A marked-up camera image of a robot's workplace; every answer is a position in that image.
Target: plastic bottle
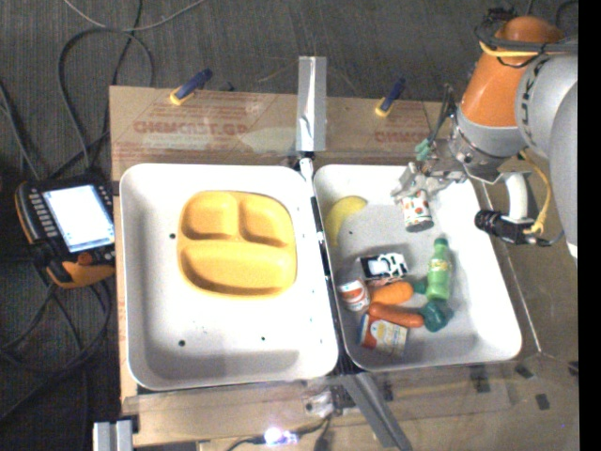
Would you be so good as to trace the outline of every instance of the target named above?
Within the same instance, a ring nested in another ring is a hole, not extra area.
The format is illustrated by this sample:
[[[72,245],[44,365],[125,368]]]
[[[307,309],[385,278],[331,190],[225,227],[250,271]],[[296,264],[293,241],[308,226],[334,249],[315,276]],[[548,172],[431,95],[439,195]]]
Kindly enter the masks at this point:
[[[454,314],[453,309],[449,307],[446,301],[441,301],[440,299],[429,301],[418,312],[424,318],[425,329],[431,333],[437,333],[445,327]]]
[[[444,238],[434,241],[434,255],[428,262],[427,287],[425,297],[428,301],[449,299],[449,281],[451,277],[451,262],[448,258],[449,242]]]

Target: light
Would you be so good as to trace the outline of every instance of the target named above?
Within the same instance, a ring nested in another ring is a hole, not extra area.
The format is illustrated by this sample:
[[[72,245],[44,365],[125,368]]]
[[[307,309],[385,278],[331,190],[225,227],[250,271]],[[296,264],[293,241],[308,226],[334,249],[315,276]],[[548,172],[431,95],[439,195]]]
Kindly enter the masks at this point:
[[[279,428],[269,428],[263,434],[267,446],[279,446],[281,444],[296,444],[299,435],[290,431],[281,431]]]

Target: yellow divided plate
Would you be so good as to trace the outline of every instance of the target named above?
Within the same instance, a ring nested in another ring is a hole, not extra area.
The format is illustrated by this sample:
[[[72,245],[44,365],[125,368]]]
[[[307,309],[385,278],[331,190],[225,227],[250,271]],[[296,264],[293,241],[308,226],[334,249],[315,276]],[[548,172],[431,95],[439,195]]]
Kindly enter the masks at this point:
[[[297,275],[292,219],[262,194],[204,191],[184,205],[179,269],[196,288],[228,296],[272,296]]]

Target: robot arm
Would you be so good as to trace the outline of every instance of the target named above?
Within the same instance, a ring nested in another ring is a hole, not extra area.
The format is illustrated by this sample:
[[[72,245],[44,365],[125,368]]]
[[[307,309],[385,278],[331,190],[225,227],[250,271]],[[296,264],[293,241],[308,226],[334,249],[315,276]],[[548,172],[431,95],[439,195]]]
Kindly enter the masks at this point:
[[[578,259],[578,44],[559,42],[562,37],[558,28],[525,16],[505,22],[490,40],[503,48],[482,42],[484,53],[461,102],[450,107],[451,135],[430,142],[432,154],[420,170],[459,180],[459,168],[487,184],[504,180],[511,191],[519,179],[498,168],[530,148],[549,162],[549,186]],[[479,228],[512,243],[542,241],[532,235],[532,222],[494,211],[476,216]]]

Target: white tray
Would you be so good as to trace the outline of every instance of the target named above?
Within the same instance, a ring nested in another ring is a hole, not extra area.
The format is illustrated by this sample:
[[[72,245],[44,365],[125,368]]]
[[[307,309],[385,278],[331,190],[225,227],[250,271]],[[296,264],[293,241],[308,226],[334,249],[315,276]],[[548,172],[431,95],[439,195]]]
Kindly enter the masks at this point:
[[[390,358],[357,344],[360,315],[338,305],[348,355],[371,371],[399,370],[435,365],[465,365],[504,361],[521,349],[521,333],[499,263],[486,233],[473,218],[480,209],[469,181],[452,184],[430,202],[435,226],[418,233],[407,232],[403,212],[390,198],[402,166],[326,165],[317,170],[317,201],[325,219],[332,204],[357,195],[368,201],[349,217],[338,235],[339,245],[329,246],[332,273],[354,258],[378,251],[401,252],[408,264],[408,280],[425,277],[434,240],[445,237],[454,265],[449,305],[455,315],[436,333],[411,329],[405,354]],[[404,305],[418,308],[427,302],[414,294]]]
[[[207,191],[269,195],[288,209],[297,242],[293,286],[277,297],[227,300],[184,282],[177,264],[178,219]],[[285,167],[146,163],[120,182],[128,363],[151,390],[328,374],[338,357],[330,300],[300,174]]]

